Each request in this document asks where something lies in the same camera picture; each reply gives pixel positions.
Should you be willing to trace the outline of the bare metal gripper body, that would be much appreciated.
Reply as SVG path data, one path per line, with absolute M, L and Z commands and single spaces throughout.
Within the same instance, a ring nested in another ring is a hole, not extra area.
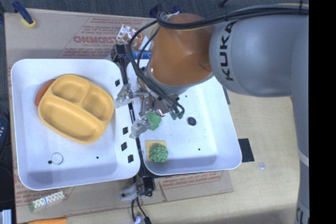
M 148 90 L 149 96 L 146 99 L 146 114 L 155 113 L 157 116 L 181 116 L 182 108 L 179 104 L 179 97 L 176 94 L 166 94 L 162 97 L 157 93 Z

